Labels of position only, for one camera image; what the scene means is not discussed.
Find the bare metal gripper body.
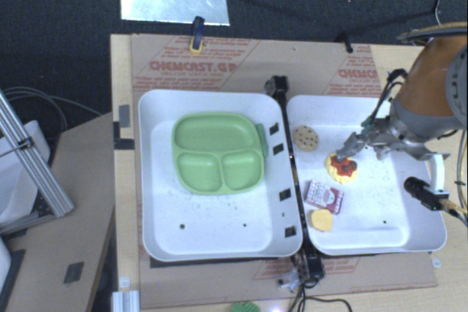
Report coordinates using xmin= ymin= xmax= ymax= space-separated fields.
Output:
xmin=361 ymin=118 xmax=451 ymax=161

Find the yellow and red pizza slice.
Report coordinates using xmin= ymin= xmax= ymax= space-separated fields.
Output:
xmin=325 ymin=152 xmax=359 ymax=185

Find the black cylinder on white bracket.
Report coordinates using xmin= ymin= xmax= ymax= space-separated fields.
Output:
xmin=403 ymin=153 xmax=451 ymax=211

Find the brown chocolate chip biscuit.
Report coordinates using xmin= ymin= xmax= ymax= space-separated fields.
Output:
xmin=292 ymin=125 xmax=320 ymax=153

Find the thin black rod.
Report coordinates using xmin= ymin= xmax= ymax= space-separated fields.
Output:
xmin=276 ymin=91 xmax=312 ymax=257

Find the pink and white carton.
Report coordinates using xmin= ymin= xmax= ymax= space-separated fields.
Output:
xmin=303 ymin=179 xmax=345 ymax=215

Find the yellow round bread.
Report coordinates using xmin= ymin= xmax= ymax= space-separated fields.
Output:
xmin=310 ymin=208 xmax=334 ymax=233

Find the green ribbed toy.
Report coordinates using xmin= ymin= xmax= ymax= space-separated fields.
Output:
xmin=229 ymin=300 xmax=262 ymax=312

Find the green divided plate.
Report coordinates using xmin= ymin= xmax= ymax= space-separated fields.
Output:
xmin=171 ymin=112 xmax=270 ymax=196

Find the white plastic tray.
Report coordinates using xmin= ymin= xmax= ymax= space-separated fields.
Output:
xmin=137 ymin=88 xmax=304 ymax=263
xmin=286 ymin=94 xmax=448 ymax=256

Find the brown cardboard board red print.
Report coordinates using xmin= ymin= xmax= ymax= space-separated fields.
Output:
xmin=129 ymin=33 xmax=439 ymax=310

